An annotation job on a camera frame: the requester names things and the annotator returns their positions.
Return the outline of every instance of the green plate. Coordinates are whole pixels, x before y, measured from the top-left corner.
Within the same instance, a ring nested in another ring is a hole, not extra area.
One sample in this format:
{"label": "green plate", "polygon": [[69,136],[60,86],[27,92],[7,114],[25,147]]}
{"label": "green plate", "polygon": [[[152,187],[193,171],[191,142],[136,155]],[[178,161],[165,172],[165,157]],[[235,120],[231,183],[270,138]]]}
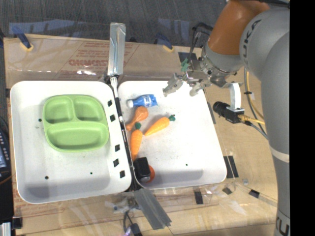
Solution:
{"label": "green plate", "polygon": [[109,138],[102,104],[88,95],[57,95],[43,108],[47,142],[58,151],[79,152],[98,149]]}

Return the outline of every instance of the white bottle cap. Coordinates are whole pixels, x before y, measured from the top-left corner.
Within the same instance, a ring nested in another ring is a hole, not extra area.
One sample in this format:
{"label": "white bottle cap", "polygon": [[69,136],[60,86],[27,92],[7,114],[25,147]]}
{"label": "white bottle cap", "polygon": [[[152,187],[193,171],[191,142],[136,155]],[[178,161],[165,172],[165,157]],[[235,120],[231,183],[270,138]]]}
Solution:
{"label": "white bottle cap", "polygon": [[132,102],[132,100],[128,100],[128,101],[127,101],[127,105],[128,105],[128,107],[133,108],[133,102]]}

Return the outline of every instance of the blue bottle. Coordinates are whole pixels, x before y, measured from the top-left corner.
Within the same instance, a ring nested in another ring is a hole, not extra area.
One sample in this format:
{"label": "blue bottle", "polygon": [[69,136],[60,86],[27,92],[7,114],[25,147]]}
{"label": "blue bottle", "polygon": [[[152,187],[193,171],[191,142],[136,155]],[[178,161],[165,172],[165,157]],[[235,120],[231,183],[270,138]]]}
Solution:
{"label": "blue bottle", "polygon": [[139,107],[139,106],[148,108],[148,107],[156,106],[157,104],[158,104],[157,99],[155,98],[154,94],[145,94],[134,100],[127,101],[127,105],[130,108]]}

